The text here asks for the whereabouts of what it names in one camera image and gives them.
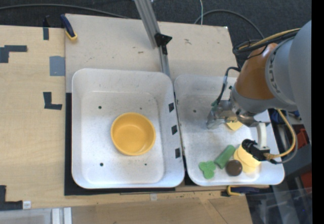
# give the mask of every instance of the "gray tape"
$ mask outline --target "gray tape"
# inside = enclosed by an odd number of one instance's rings
[[[50,56],[50,76],[65,76],[65,58]]]

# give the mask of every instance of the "aluminum rod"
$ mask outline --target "aluminum rod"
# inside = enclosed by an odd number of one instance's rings
[[[137,10],[143,21],[145,30],[153,48],[158,47],[155,41],[155,34],[160,33],[160,28],[157,24],[157,20],[153,11],[151,0],[134,0]],[[162,72],[170,77],[170,68],[168,62],[168,56],[163,54],[162,47],[159,47],[159,56],[161,62]]]

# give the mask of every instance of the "yellow bowl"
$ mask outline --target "yellow bowl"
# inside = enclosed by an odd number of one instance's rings
[[[156,133],[147,117],[139,113],[125,113],[112,123],[110,136],[121,153],[127,156],[138,156],[153,147]]]

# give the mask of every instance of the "yellow cable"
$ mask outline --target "yellow cable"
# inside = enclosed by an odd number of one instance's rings
[[[291,147],[286,151],[286,152],[283,152],[281,154],[278,154],[278,155],[274,155],[274,154],[270,154],[270,153],[264,153],[263,155],[268,159],[273,159],[273,158],[277,158],[277,157],[283,157],[287,154],[289,154],[295,147],[295,144],[296,144],[296,139],[297,139],[297,135],[296,135],[296,132],[294,131],[292,125],[290,125],[290,123],[288,122],[288,120],[286,119],[286,117],[283,115],[283,113],[281,112],[280,109],[277,109],[277,112],[279,113],[279,115],[282,117],[283,121],[285,122],[285,124],[287,125],[287,127],[289,128],[292,136],[293,136],[293,142],[292,142],[292,145]]]
[[[258,41],[258,42],[255,42],[255,43],[251,44],[250,47],[255,46],[255,45],[262,44],[262,43],[264,43],[264,42],[267,42],[267,41],[269,41],[269,40],[275,39],[275,38],[277,38],[277,37],[279,37],[279,36],[282,36],[282,35],[285,35],[285,34],[287,34],[287,33],[290,33],[290,32],[293,32],[293,31],[297,31],[297,30],[299,30],[299,28],[286,30],[286,31],[283,31],[283,32],[280,32],[280,33],[277,33],[277,34],[274,34],[274,35],[271,35],[271,36],[268,36],[268,37],[265,38],[265,39],[262,39],[262,40],[260,40],[260,41]],[[249,45],[242,46],[242,47],[240,47],[239,49],[245,48],[245,47],[247,47],[247,46],[249,46]]]

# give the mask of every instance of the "white plastic piece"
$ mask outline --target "white plastic piece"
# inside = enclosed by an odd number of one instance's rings
[[[157,200],[157,194],[150,194],[150,200],[156,201]]]
[[[86,189],[175,187],[184,178],[174,92],[161,72],[81,69],[72,79],[72,176]],[[119,115],[140,113],[156,131],[153,148],[125,156],[113,145],[110,127]]]
[[[31,209],[31,201],[23,201],[22,208],[24,210]]]
[[[267,147],[267,129],[265,123],[259,123],[257,125],[258,132],[258,146],[260,148]]]
[[[236,79],[229,77],[227,80],[228,85],[233,86]],[[252,173],[229,176],[225,169],[217,167],[213,178],[204,178],[202,171],[198,167],[200,162],[215,160],[229,144],[238,148],[244,139],[258,140],[257,129],[244,125],[236,131],[230,130],[225,124],[221,124],[213,130],[207,129],[207,115],[212,108],[212,102],[221,91],[222,84],[223,77],[197,76],[193,74],[184,74],[175,80],[179,123],[190,179],[201,186],[275,185],[281,183],[285,176],[283,165],[273,165],[267,161],[262,162],[256,171]],[[226,89],[223,99],[228,98],[229,89]],[[268,112],[255,116],[255,119],[261,122],[270,122]],[[278,154],[271,124],[266,126],[266,136],[271,151]]]
[[[72,211],[71,207],[64,208],[64,224],[72,224]]]
[[[61,224],[60,209],[52,209],[52,224]]]

